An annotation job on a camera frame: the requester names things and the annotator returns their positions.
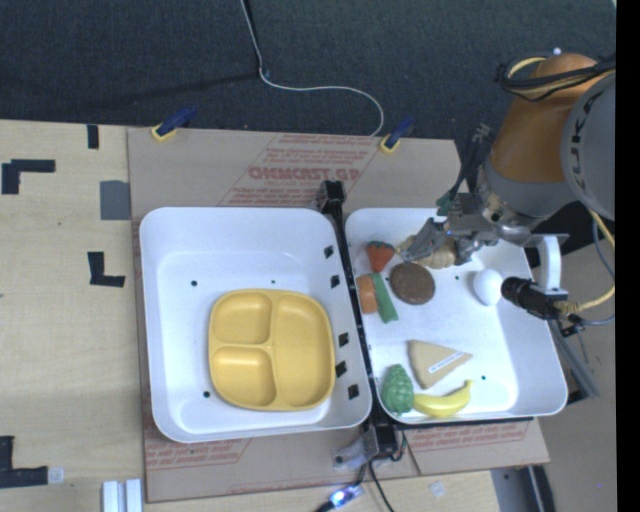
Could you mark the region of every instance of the brown cookie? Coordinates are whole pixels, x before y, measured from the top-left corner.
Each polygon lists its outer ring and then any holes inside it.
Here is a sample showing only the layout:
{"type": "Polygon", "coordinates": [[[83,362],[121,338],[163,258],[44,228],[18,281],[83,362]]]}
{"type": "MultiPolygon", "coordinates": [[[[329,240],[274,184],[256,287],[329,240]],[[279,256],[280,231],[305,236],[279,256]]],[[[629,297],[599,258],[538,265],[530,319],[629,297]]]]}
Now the brown cookie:
{"type": "Polygon", "coordinates": [[[417,263],[400,263],[393,267],[389,284],[396,297],[407,304],[424,304],[436,292],[431,272],[417,263]]]}

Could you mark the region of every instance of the orange toy food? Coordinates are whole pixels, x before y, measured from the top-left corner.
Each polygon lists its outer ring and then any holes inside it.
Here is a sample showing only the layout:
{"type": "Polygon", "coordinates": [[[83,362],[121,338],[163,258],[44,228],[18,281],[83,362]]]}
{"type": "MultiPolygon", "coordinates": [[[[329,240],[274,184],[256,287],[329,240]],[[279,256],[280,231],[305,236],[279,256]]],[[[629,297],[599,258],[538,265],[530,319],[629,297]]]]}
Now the orange toy food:
{"type": "Polygon", "coordinates": [[[376,289],[371,276],[365,275],[357,277],[356,286],[358,287],[358,297],[360,298],[360,308],[362,312],[367,314],[378,311],[376,289]]]}
{"type": "Polygon", "coordinates": [[[382,269],[393,258],[396,253],[393,245],[386,242],[373,241],[366,246],[367,257],[374,272],[382,272],[382,269]]]}

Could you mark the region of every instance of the blue clamp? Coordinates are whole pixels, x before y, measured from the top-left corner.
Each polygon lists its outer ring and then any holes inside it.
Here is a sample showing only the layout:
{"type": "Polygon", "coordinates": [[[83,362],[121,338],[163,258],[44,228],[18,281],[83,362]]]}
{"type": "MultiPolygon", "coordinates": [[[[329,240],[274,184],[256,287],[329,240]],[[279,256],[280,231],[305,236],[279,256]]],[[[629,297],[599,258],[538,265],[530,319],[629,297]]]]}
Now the blue clamp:
{"type": "Polygon", "coordinates": [[[158,142],[164,142],[175,134],[175,129],[187,126],[196,115],[195,107],[187,107],[178,110],[175,114],[164,120],[162,124],[151,129],[151,135],[158,142]]]}
{"type": "Polygon", "coordinates": [[[380,141],[380,150],[390,155],[400,144],[401,137],[408,137],[413,131],[413,117],[407,116],[390,134],[380,141]]]}

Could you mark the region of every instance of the yellow divided plate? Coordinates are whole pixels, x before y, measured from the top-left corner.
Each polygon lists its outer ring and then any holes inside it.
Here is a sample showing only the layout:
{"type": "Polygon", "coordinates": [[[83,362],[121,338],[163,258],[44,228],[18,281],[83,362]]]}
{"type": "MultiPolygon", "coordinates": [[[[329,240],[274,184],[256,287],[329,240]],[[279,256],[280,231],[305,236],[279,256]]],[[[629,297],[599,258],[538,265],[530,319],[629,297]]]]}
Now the yellow divided plate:
{"type": "Polygon", "coordinates": [[[240,407],[315,407],[335,383],[329,317],[316,300],[297,292],[226,293],[209,318],[209,372],[220,396],[240,407]]]}

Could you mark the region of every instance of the banana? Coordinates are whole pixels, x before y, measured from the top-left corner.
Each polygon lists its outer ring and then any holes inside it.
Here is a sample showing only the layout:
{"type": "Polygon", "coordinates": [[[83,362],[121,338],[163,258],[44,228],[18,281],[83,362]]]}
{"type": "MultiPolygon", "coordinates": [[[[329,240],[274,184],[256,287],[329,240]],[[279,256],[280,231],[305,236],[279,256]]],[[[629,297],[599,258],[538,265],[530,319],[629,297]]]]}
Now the banana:
{"type": "Polygon", "coordinates": [[[471,400],[471,384],[472,380],[465,380],[464,386],[444,396],[416,394],[413,407],[429,416],[451,416],[466,407],[471,400]]]}

